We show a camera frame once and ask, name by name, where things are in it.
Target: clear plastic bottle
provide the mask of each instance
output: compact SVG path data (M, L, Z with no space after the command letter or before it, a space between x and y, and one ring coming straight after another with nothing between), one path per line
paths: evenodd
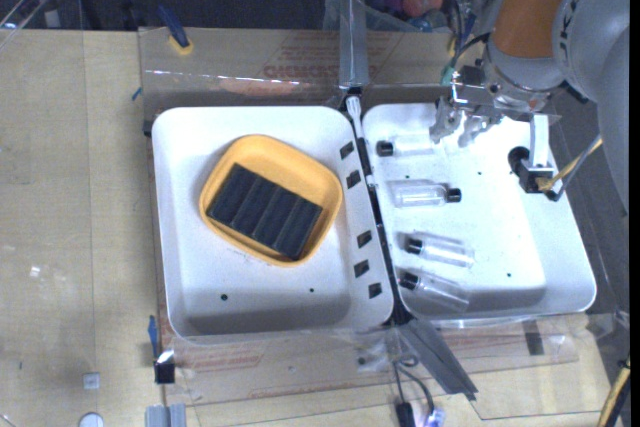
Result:
M394 180L388 182L396 208L437 207L445 203L459 203L460 189L450 189L427 180Z
M458 267L469 268L476 261L475 251L463 241L431 233L412 233L407 236L404 249L425 260Z
M397 135L378 141L376 152L380 157L411 157L433 153L433 143L428 132L424 134Z
M469 293L455 281L421 272L420 276L402 271L398 284L426 301L462 313L469 307Z

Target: black cap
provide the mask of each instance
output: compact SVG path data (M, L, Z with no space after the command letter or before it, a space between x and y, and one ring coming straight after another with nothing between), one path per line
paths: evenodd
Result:
M420 239L407 239L404 249L408 253L419 255L422 252L422 241Z
M378 141L376 152L380 157L391 157L393 155L393 144L389 141Z
M420 278L418 278L418 276L416 276L415 274L405 272L398 280L398 285L404 288L408 288L409 290L415 290L419 280Z
M460 189L447 190L447 203L460 203L462 200L462 191Z

